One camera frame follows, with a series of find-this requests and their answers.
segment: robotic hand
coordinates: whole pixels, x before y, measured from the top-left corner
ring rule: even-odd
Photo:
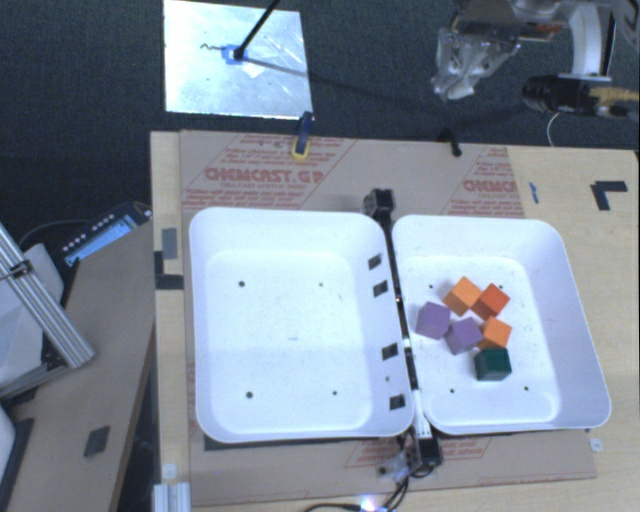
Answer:
[[[611,87],[610,54],[602,44],[598,9],[609,10],[636,53],[640,47],[638,0],[456,0],[457,14],[438,34],[434,92],[443,101],[474,93],[525,41],[547,42],[567,26],[573,36],[571,73],[530,78],[522,90],[531,108],[577,115],[631,117],[615,105],[637,93]]]

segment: blue clamp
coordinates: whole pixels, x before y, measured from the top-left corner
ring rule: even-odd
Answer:
[[[236,48],[240,48],[239,46],[234,46],[232,44],[222,47],[222,58],[227,64],[242,64],[242,61],[247,58],[247,50],[244,51],[244,57],[240,60],[236,60],[233,57],[233,50]]]
[[[297,135],[293,139],[291,147],[291,156],[294,160],[302,162],[309,155],[309,135],[311,133],[311,125],[313,124],[313,113],[305,112],[298,121],[296,128]]]

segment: cardboard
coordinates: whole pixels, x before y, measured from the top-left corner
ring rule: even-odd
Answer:
[[[373,188],[391,188],[394,218],[410,213],[523,217],[504,147],[312,138],[309,157],[290,157],[292,137],[184,132],[180,136],[182,233],[208,206],[359,211]],[[377,468],[395,439],[220,445],[194,414],[190,269],[183,236],[190,481],[194,506],[387,493]],[[442,489],[596,476],[584,431],[448,438],[445,463],[411,488]]]

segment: white wire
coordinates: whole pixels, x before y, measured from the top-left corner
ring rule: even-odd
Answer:
[[[553,145],[553,141],[551,140],[551,124],[559,115],[560,112],[556,112],[555,114],[553,114],[553,116],[551,116],[551,119],[549,119],[549,123],[547,124],[547,140],[549,141],[549,146],[551,146],[552,148],[555,146]]]

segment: black post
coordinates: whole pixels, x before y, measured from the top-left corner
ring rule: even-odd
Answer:
[[[271,13],[275,10],[275,8],[278,7],[279,3],[280,3],[280,0],[273,0],[271,2],[271,5],[269,5],[269,7],[267,7],[267,10],[264,11],[264,14],[260,17],[260,19],[258,20],[258,23],[256,23],[256,26],[253,27],[251,32],[249,32],[249,35],[244,40],[244,42],[240,46],[238,46],[235,50],[233,50],[234,60],[242,60],[242,57],[244,57],[244,52],[247,49],[247,46],[249,46],[249,43],[251,43],[251,40],[262,28],[262,25],[264,25],[264,22],[267,21],[267,19],[269,18]]]

